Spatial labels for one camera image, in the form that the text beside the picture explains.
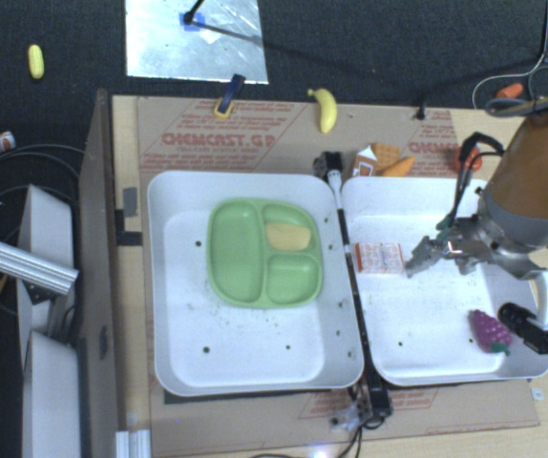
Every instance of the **silver metal sheet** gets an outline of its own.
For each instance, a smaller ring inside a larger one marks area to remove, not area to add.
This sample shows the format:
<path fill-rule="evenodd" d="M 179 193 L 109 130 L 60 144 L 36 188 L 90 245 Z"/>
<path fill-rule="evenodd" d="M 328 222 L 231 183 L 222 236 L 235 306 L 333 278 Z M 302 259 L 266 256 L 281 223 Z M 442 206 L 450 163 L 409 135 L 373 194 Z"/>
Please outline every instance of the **silver metal sheet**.
<path fill-rule="evenodd" d="M 197 0 L 125 0 L 130 76 L 267 84 L 257 0 L 205 0 L 195 20 L 182 16 Z"/>

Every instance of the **white tray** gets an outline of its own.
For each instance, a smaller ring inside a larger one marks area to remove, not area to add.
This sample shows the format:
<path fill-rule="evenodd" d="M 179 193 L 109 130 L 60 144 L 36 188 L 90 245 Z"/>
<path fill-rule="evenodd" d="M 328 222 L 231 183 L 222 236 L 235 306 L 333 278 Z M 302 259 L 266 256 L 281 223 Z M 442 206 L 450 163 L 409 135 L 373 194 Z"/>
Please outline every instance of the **white tray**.
<path fill-rule="evenodd" d="M 181 396 L 340 388 L 364 360 L 334 197 L 299 175 L 165 172 L 148 190 L 155 368 Z M 213 208 L 229 198 L 294 203 L 314 218 L 323 286 L 307 305 L 251 309 L 220 299 L 208 282 L 206 234 Z"/>
<path fill-rule="evenodd" d="M 405 260 L 453 205 L 455 180 L 356 177 L 343 189 L 350 241 L 399 243 Z M 484 182 L 473 181 L 458 215 L 475 213 Z M 538 355 L 514 336 L 509 357 L 482 351 L 469 321 L 471 310 L 495 315 L 505 302 L 536 312 L 528 281 L 482 263 L 461 276 L 453 261 L 441 260 L 408 279 L 358 274 L 371 356 L 378 372 L 395 385 L 438 385 L 532 378 L 548 371 Z"/>

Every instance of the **silver metal bar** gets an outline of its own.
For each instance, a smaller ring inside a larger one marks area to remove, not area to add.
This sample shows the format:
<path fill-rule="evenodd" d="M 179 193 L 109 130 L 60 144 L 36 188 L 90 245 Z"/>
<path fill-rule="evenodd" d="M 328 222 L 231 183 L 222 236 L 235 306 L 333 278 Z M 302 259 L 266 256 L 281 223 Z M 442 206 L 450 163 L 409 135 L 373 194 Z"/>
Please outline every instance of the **silver metal bar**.
<path fill-rule="evenodd" d="M 4 242 L 0 242 L 0 272 L 60 295 L 68 295 L 79 273 Z"/>

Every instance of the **black floor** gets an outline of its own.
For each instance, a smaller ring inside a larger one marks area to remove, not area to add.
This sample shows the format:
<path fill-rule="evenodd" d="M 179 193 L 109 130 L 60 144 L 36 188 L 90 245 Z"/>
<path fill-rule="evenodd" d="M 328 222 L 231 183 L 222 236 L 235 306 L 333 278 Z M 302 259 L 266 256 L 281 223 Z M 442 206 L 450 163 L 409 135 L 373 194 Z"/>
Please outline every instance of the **black floor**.
<path fill-rule="evenodd" d="M 472 107 L 486 76 L 523 73 L 540 49 L 545 0 L 258 0 L 270 84 L 243 98 L 305 101 L 323 86 L 340 102 Z M 32 82 L 26 49 L 39 43 L 45 78 Z M 82 147 L 95 91 L 220 96 L 222 85 L 125 75 L 124 0 L 0 0 L 0 131 L 20 145 Z M 485 86 L 483 105 L 508 82 Z M 548 73 L 536 78 L 548 94 Z M 74 166 L 79 160 L 64 156 Z M 0 166 L 0 192 L 29 181 L 74 194 L 53 165 Z M 0 237 L 19 221 L 21 196 L 0 205 Z M 7 288 L 2 303 L 14 308 Z M 16 320 L 0 306 L 0 457 L 20 455 L 21 371 Z"/>

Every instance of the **divided green plate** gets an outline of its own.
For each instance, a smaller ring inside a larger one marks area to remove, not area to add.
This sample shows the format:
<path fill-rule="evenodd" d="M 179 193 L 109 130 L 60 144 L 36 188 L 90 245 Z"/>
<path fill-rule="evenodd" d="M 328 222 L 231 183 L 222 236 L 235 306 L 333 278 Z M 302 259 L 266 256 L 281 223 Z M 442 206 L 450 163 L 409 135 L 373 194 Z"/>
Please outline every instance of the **divided green plate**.
<path fill-rule="evenodd" d="M 281 222 L 306 227 L 310 242 L 302 251 L 272 248 L 265 225 Z M 213 210 L 208 221 L 208 279 L 217 295 L 234 305 L 296 307 L 321 291 L 323 260 L 314 219 L 290 203 L 233 198 Z"/>

